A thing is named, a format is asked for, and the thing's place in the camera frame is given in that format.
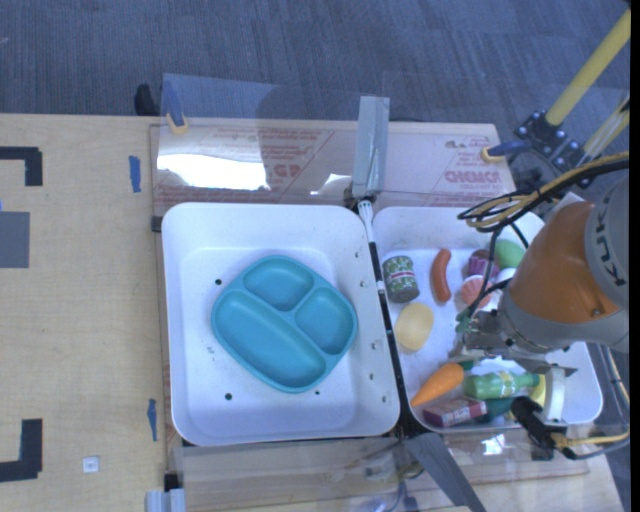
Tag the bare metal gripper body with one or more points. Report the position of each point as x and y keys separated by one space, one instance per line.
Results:
x=487 y=336

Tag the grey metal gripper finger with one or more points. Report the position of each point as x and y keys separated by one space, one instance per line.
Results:
x=457 y=351
x=557 y=371

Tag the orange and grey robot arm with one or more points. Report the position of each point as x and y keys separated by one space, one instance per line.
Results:
x=555 y=260

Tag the yellow banana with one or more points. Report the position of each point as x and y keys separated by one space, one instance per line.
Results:
x=538 y=392

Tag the orange carrot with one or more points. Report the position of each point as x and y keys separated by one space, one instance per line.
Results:
x=440 y=382

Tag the pink ridged toy food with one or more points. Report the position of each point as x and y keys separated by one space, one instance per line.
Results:
x=474 y=291

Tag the green bottle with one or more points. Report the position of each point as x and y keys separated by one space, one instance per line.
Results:
x=492 y=385

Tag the yellow oval toy food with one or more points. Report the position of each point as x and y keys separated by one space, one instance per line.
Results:
x=414 y=326

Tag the red carton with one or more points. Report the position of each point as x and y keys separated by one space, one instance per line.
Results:
x=455 y=413

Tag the dark green toy vegetable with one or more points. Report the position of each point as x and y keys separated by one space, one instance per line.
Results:
x=499 y=407

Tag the purple toy food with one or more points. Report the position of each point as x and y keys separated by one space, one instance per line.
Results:
x=480 y=265

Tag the orange red sausage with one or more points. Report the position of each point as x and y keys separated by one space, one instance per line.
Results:
x=441 y=277

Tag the green oval toy fruit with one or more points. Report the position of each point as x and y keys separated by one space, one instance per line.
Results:
x=507 y=254

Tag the green patterned can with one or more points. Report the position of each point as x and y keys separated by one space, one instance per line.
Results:
x=400 y=279

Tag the white plastic tray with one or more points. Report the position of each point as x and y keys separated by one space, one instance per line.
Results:
x=200 y=350
x=425 y=235

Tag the blue divided plate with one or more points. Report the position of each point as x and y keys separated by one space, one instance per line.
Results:
x=280 y=325

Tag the black cylinder on white bracket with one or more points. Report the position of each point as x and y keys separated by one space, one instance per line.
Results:
x=554 y=395

